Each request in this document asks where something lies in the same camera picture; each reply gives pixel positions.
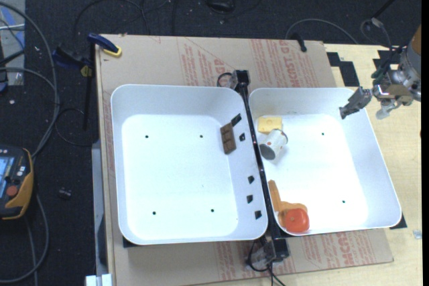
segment metal bracket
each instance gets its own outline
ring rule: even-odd
[[[229,80],[229,87],[238,92],[244,101],[247,120],[249,121],[249,129],[253,142],[253,148],[255,150],[256,162],[259,169],[259,175],[262,183],[263,196],[265,198],[265,205],[267,208],[268,215],[268,230],[272,239],[272,245],[274,254],[272,261],[280,262],[284,258],[289,256],[288,243],[286,242],[286,234],[279,228],[277,221],[275,220],[274,209],[271,204],[271,198],[269,196],[269,188],[267,177],[265,176],[265,168],[263,166],[262,157],[259,152],[259,147],[256,139],[256,131],[253,125],[252,114],[249,105],[249,92],[247,87],[250,84],[249,72],[247,70],[235,70],[231,79]]]

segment yellow device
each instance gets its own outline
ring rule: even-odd
[[[28,150],[0,144],[0,218],[22,217],[32,197],[33,162]]]

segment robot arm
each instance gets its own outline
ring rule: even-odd
[[[383,119],[401,105],[410,106],[413,100],[422,101],[422,26],[400,54],[397,70],[380,66],[372,75],[375,78],[372,89],[359,87],[349,102],[340,108],[341,117],[363,109],[374,96],[381,104],[377,118]]]

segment white cup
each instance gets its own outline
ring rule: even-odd
[[[274,160],[288,143],[288,136],[280,130],[274,129],[268,134],[265,140],[259,144],[261,155],[267,160]]]

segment white surface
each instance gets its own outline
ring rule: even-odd
[[[251,240],[265,233],[261,181],[244,103],[236,92],[124,85],[112,94],[111,106],[119,227],[127,240]],[[225,155],[220,128],[239,113],[237,149]],[[249,176],[255,178],[251,184]]]
[[[282,117],[288,144],[274,160],[263,158],[263,164],[282,201],[307,206],[310,229],[303,235],[389,227],[401,219],[366,110],[341,119],[339,107],[352,93],[346,88],[259,88],[249,98],[255,127],[260,116]],[[265,136],[257,133],[257,140]]]

